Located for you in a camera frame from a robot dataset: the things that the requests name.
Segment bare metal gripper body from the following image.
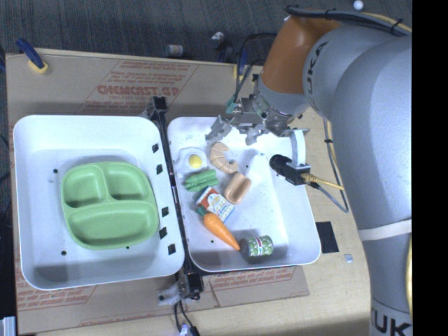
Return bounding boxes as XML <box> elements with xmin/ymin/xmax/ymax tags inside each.
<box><xmin>230</xmin><ymin>95</ymin><xmax>298</xmax><ymax>137</ymax></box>

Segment tan croissant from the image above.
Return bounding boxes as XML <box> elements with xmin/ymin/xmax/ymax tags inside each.
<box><xmin>209</xmin><ymin>141</ymin><xmax>240</xmax><ymax>175</ymax></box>

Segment white and yellow fried egg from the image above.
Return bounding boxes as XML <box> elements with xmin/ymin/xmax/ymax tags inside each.
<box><xmin>174</xmin><ymin>146</ymin><xmax>209</xmax><ymax>172</ymax></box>

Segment green asparagus bundle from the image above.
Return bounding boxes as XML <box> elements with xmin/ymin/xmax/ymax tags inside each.
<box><xmin>183</xmin><ymin>168</ymin><xmax>220</xmax><ymax>193</ymax></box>

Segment tan hot dog bun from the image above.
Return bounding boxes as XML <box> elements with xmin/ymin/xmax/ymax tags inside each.
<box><xmin>223</xmin><ymin>171</ymin><xmax>253</xmax><ymax>205</ymax></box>

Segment orange and white juice carton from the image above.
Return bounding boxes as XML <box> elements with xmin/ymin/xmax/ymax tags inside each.
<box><xmin>195</xmin><ymin>186</ymin><xmax>236</xmax><ymax>224</ymax></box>

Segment thin black rod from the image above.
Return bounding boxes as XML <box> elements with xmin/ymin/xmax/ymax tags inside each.
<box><xmin>157</xmin><ymin>109</ymin><xmax>193</xmax><ymax>277</ymax></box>

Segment white plastic tray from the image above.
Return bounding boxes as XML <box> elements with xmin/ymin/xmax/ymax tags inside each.
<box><xmin>167</xmin><ymin>116</ymin><xmax>322</xmax><ymax>274</ymax></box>
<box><xmin>13</xmin><ymin>113</ymin><xmax>186</xmax><ymax>291</ymax></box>

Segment orange carrot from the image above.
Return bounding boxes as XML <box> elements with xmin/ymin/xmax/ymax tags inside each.
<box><xmin>195</xmin><ymin>206</ymin><xmax>242</xmax><ymax>252</ymax></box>

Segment green peas can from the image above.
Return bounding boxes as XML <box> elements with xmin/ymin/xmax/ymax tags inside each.
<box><xmin>239</xmin><ymin>234</ymin><xmax>274</xmax><ymax>263</ymax></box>

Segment green divided plate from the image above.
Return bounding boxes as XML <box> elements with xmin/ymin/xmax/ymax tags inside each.
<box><xmin>60</xmin><ymin>161</ymin><xmax>160</xmax><ymax>251</ymax></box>

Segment brown cardboard board red print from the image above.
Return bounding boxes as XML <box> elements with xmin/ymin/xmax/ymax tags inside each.
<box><xmin>5</xmin><ymin>47</ymin><xmax>311</xmax><ymax>335</ymax></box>

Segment black cylinder on white bracket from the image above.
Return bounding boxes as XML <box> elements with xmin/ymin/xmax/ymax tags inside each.
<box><xmin>269</xmin><ymin>127</ymin><xmax>312</xmax><ymax>186</ymax></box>

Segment black block with thin wires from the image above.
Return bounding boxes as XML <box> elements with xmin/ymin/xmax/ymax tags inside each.
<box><xmin>146</xmin><ymin>96</ymin><xmax>169</xmax><ymax>121</ymax></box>
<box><xmin>176</xmin><ymin>272</ymin><xmax>205</xmax><ymax>301</ymax></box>

